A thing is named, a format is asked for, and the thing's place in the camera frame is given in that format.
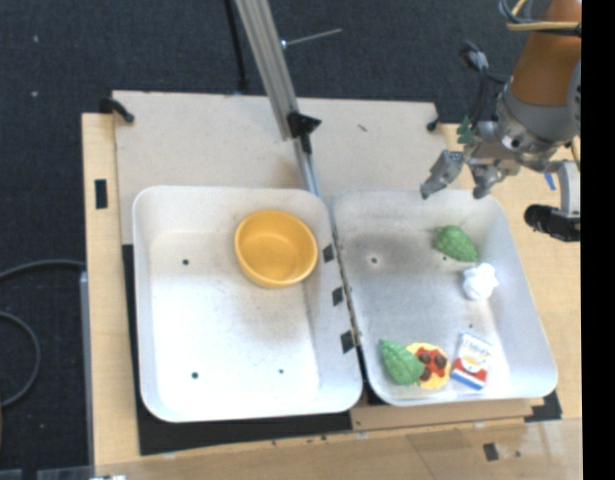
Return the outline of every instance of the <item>white cloth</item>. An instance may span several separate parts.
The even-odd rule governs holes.
[[[463,274],[465,276],[463,290],[471,300],[488,299],[499,284],[496,269],[489,263],[481,263],[476,267],[468,268]]]

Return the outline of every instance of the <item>metal bracket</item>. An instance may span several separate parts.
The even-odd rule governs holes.
[[[420,185],[422,198],[427,199],[434,192],[438,192],[452,183],[460,174],[463,164],[462,153],[444,149],[432,166],[431,175]]]
[[[302,150],[311,155],[311,141],[309,135],[322,123],[320,119],[305,116],[298,112],[292,112],[287,116],[287,123],[294,139],[300,139]]]
[[[560,211],[566,217],[580,217],[580,173],[576,163],[563,160],[557,163],[560,184]]]

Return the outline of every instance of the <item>metal pole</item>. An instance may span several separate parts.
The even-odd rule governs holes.
[[[280,45],[283,47],[283,50],[286,50],[288,47],[294,46],[295,44],[307,43],[309,41],[314,41],[315,39],[322,39],[323,37],[333,36],[334,34],[340,34],[342,31],[342,28],[335,28],[333,30],[328,30],[327,32],[320,32],[318,34],[312,34],[310,36],[301,37],[299,39],[292,39],[291,41],[285,41],[283,39],[280,41]]]
[[[85,369],[85,418],[87,422],[87,454],[89,464],[94,463],[94,422],[91,375],[91,329],[89,325],[89,277],[87,270],[80,274],[80,311],[83,335],[83,363]]]
[[[234,0],[240,13],[249,44],[256,60],[258,72],[283,139],[295,137],[289,127],[288,117],[298,113],[298,102],[289,76],[285,54],[272,18],[268,0]],[[320,196],[311,161],[311,153],[294,141],[296,157],[305,178],[307,189]]]

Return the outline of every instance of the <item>white tray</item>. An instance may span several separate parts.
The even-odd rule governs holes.
[[[341,262],[369,383],[392,405],[419,405],[550,393],[557,371],[507,220],[491,197],[446,189],[423,200],[418,191],[352,191],[334,204]],[[491,263],[500,285],[486,301],[467,299],[470,264],[433,249],[434,228],[460,225],[479,261]],[[384,369],[379,340],[426,342],[453,360],[459,335],[493,345],[487,384],[476,391],[456,380],[440,390],[396,385]]]
[[[311,228],[319,261],[304,282],[260,288],[240,271],[238,223],[275,208]],[[341,412],[362,391],[324,203],[299,189],[151,187],[134,202],[140,390],[171,422]]]

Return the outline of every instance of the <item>toy food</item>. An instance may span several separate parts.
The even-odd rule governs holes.
[[[447,354],[440,347],[429,343],[412,343],[406,348],[416,355],[424,366],[423,373],[418,378],[421,388],[440,389],[447,383],[451,365]]]
[[[439,389],[449,379],[451,365],[447,354],[435,345],[413,343],[405,347],[382,339],[380,353],[387,372],[397,384]]]
[[[420,384],[425,365],[400,343],[380,340],[380,354],[387,372],[400,385]]]
[[[460,226],[442,226],[435,231],[434,247],[440,252],[458,261],[478,261],[476,247]]]

